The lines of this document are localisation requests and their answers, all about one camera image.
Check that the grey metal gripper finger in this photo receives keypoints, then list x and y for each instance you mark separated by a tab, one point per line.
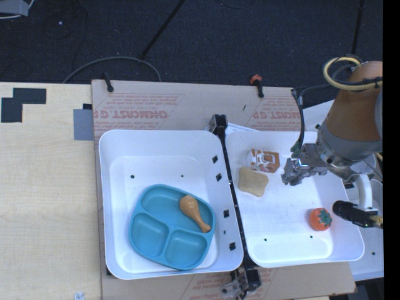
291	164
291	179

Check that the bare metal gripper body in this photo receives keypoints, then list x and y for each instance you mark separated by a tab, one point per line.
314	162

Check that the tan toy chicken drumstick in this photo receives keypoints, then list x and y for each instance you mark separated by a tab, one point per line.
191	206

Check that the orange and white carton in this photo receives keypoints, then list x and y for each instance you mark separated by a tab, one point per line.
265	161

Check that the beige toy bread slice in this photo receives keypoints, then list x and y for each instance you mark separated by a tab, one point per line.
253	181

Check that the orange toy tomato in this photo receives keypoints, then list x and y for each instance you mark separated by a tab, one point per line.
318	220

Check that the white paper slip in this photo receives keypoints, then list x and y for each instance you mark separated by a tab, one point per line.
242	127

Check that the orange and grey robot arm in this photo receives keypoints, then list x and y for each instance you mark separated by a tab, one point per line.
356	111

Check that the white plastic tray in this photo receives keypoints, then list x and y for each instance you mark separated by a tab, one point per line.
162	155
287	217

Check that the brown cardboard board red print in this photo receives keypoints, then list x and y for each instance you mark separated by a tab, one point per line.
187	105

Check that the blue divided plate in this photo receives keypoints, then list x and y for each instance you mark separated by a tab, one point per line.
153	230

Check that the black cylinder on white bracket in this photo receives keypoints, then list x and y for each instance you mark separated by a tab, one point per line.
350	212

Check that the thin black rod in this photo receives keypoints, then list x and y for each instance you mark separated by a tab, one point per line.
235	198

